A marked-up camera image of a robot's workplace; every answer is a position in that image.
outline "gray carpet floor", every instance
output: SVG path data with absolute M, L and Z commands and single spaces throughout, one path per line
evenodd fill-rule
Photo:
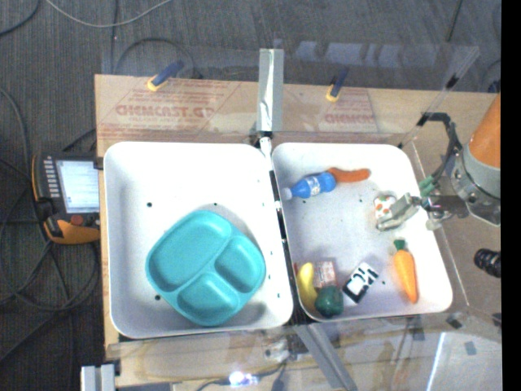
M 51 1 L 112 24 L 164 0 Z M 441 90 L 478 51 L 454 90 L 497 92 L 501 0 L 175 0 L 113 28 L 44 0 L 0 0 L 0 389 L 79 389 L 81 366 L 103 363 L 98 251 L 55 247 L 20 289 L 45 245 L 28 156 L 94 146 L 96 73 L 151 76 L 183 59 L 184 77 L 255 81 L 258 50 L 273 47 L 285 82 L 327 85 L 347 67 L 350 86 L 412 90 Z

